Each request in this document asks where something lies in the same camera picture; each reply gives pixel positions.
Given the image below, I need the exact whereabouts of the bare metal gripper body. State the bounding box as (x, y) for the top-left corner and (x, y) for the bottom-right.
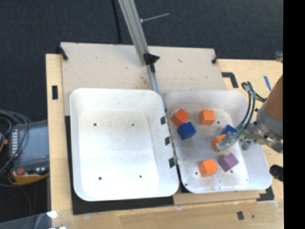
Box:
(235, 121), (284, 154)

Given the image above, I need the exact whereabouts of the orange cube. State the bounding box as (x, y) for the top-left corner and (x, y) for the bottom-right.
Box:
(198, 158), (219, 177)
(198, 109), (216, 126)
(211, 133), (227, 153)

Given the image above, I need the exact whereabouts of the blue cube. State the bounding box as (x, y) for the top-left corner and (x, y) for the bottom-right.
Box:
(220, 124), (238, 137)
(176, 121), (197, 141)

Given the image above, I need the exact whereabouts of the purple cube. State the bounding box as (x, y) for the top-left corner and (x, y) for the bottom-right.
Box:
(218, 152), (240, 173)

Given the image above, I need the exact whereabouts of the white plastic tray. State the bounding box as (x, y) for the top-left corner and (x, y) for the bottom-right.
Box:
(69, 87), (180, 202)
(163, 89), (273, 195)

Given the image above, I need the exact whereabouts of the red-orange cube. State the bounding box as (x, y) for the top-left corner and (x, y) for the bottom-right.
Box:
(170, 108), (191, 127)

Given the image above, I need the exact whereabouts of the pale wood board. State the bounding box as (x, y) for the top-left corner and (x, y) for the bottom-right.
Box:
(60, 42), (262, 206)

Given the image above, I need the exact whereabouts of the black cylinder on white bracket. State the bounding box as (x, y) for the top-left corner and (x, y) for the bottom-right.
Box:
(269, 164), (284, 182)

